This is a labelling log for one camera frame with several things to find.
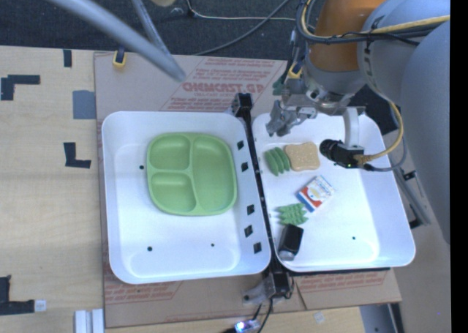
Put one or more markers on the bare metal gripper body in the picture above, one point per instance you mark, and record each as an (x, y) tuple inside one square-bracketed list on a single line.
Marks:
[(311, 99)]

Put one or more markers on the white blue red carton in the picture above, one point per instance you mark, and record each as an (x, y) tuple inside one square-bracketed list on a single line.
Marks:
[(315, 193)]

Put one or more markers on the thin black rod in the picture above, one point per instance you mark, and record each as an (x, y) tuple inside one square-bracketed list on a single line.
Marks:
[(260, 178)]

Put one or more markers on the white plastic tray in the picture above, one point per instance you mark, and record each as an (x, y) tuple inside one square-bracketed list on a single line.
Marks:
[(175, 247), (351, 214)]

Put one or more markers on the green divided plate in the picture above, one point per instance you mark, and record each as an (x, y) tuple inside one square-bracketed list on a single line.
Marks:
[(204, 178)]

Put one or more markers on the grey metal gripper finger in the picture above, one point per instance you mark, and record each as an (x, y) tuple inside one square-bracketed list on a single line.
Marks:
[(275, 123), (294, 118)]

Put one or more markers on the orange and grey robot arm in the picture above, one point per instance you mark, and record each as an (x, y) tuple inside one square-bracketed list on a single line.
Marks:
[(402, 31)]

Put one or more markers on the green pea pods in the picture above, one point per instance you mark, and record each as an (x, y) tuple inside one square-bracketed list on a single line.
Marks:
[(277, 161)]

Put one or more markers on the green leafy vegetable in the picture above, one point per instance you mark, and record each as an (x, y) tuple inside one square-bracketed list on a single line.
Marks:
[(292, 214)]

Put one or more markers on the black packet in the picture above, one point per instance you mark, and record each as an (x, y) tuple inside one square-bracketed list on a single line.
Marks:
[(291, 241)]

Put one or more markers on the black cylinder on white bracket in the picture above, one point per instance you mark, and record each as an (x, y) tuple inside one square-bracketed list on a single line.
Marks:
[(340, 153)]

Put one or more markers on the brown cardboard board red print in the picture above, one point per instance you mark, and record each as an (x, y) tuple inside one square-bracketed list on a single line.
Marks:
[(146, 82)]

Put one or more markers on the tan bread slice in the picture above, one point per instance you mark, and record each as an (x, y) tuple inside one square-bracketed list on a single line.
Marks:
[(302, 156)]

